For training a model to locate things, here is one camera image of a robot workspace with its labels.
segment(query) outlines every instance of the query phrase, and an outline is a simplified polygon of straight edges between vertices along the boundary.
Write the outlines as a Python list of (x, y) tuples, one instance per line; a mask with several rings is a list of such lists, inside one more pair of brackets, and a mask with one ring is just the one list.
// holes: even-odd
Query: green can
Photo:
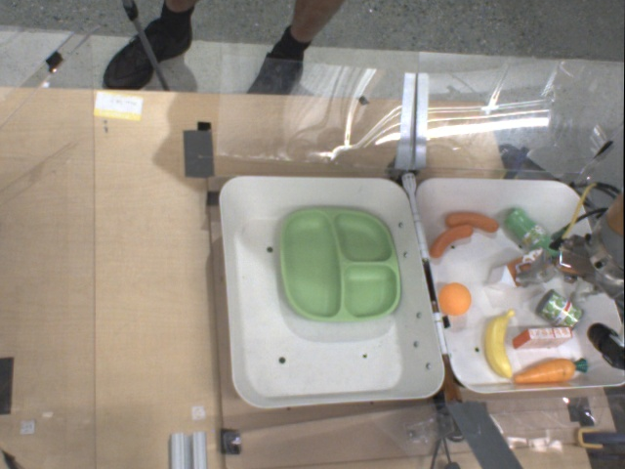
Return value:
[(584, 312), (573, 306), (573, 303), (561, 296), (556, 290), (549, 290), (536, 307), (538, 316), (555, 326), (573, 328), (579, 323)]
[(513, 208), (504, 221), (506, 229), (521, 243), (524, 250), (543, 248), (550, 255), (558, 255), (552, 250), (551, 235), (540, 224), (536, 224), (522, 208)]

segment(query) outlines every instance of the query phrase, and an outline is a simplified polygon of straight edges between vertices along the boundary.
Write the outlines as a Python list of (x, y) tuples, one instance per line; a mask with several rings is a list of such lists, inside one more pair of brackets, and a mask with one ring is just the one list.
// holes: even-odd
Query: gray floor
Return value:
[[(162, 0), (136, 0), (144, 22)], [(195, 36), (270, 44), (294, 0), (202, 0)], [(316, 46), (623, 61), (625, 0), (348, 0)], [(129, 36), (119, 0), (0, 0), (0, 25)]]

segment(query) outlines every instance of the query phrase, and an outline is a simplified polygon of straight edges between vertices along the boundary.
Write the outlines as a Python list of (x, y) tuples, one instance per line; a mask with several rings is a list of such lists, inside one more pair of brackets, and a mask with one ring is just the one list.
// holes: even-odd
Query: toy sausage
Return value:
[(468, 238), (472, 234), (473, 227), (469, 226), (468, 224), (449, 228), (448, 230), (441, 233), (438, 238), (434, 240), (434, 243), (432, 243), (432, 246), (430, 247), (430, 257), (432, 257), (433, 259), (437, 259), (443, 254), (445, 249), (451, 243), (462, 238)]
[(495, 233), (499, 229), (497, 221), (477, 212), (453, 212), (445, 217), (445, 224), (449, 228), (467, 224), (487, 233)]

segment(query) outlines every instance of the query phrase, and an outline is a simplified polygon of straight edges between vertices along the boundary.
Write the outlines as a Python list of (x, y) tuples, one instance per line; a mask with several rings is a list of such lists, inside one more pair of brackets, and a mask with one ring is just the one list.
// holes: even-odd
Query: black sock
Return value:
[(282, 38), (273, 46), (270, 57), (275, 59), (287, 59), (291, 61), (301, 61), (304, 59), (304, 51), (309, 48), (312, 42), (298, 42), (291, 34), (291, 26), (284, 30)]
[(165, 25), (167, 32), (176, 40), (182, 40), (191, 32), (191, 14), (193, 14), (193, 9), (194, 7), (191, 7), (188, 11), (174, 12), (163, 2), (160, 19)]

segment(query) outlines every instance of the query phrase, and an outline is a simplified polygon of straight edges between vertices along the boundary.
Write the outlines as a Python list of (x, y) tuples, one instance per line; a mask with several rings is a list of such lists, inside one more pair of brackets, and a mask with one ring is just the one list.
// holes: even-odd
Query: black shoe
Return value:
[(282, 59), (269, 53), (247, 93), (286, 96), (299, 83), (303, 69), (302, 61)]
[[(183, 54), (191, 45), (190, 30), (181, 40), (176, 40), (160, 20), (147, 25), (146, 37), (159, 62)], [(104, 85), (109, 89), (139, 90), (146, 86), (153, 73), (154, 68), (149, 63), (144, 46), (139, 36), (135, 36), (110, 60), (104, 72)]]

